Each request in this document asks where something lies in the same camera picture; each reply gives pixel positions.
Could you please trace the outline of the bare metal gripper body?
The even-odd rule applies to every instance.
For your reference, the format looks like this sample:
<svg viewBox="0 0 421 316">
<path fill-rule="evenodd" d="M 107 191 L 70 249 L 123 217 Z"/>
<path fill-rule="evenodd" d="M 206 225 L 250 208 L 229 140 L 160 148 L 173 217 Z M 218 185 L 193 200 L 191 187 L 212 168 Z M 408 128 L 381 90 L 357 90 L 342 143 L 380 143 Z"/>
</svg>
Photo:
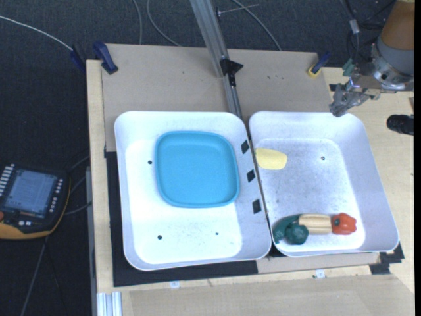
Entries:
<svg viewBox="0 0 421 316">
<path fill-rule="evenodd" d="M 396 70 L 382 58 L 357 64 L 349 77 L 349 92 L 361 100 L 376 100 L 383 93 L 409 92 L 413 88 L 413 75 Z"/>
</svg>

